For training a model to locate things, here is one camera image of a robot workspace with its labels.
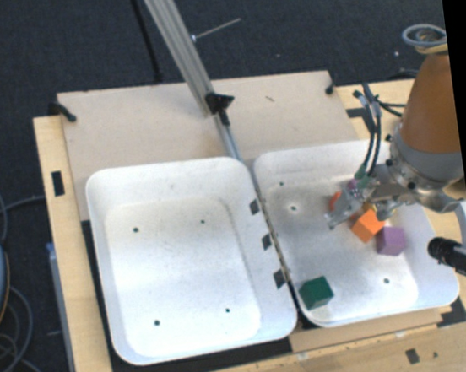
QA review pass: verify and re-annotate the green cube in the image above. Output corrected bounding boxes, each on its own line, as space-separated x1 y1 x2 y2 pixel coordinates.
296 274 337 312

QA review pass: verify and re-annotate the small red-orange block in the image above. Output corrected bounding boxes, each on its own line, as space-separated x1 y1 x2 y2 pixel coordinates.
327 191 345 213

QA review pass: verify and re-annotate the orange cube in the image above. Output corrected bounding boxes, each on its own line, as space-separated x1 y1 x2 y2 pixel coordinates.
347 207 388 246

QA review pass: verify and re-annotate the white plastic tray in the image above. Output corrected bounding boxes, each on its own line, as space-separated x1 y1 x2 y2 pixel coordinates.
82 145 303 371
250 128 464 335

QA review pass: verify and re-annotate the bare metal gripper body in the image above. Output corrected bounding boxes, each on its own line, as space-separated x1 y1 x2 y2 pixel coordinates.
356 151 454 224

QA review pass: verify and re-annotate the pale wood board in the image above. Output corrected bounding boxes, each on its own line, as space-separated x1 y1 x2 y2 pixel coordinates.
56 46 449 372

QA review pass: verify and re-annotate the purple cube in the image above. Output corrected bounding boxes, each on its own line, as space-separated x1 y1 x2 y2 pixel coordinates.
373 223 409 259

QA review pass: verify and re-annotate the black cylinder on white bracket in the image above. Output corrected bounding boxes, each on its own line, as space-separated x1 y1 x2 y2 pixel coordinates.
421 198 466 285

